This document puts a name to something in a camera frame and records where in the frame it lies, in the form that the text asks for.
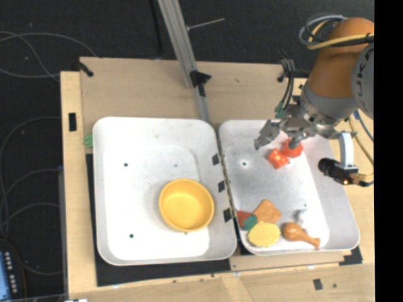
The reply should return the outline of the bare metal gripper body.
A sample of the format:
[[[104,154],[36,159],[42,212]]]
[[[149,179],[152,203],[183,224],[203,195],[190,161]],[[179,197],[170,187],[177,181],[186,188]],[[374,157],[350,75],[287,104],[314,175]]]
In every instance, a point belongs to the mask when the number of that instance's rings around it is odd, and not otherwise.
[[[324,138],[335,138],[335,127],[341,118],[331,118],[308,104],[289,105],[281,119],[281,129],[291,138],[308,138],[319,135]]]

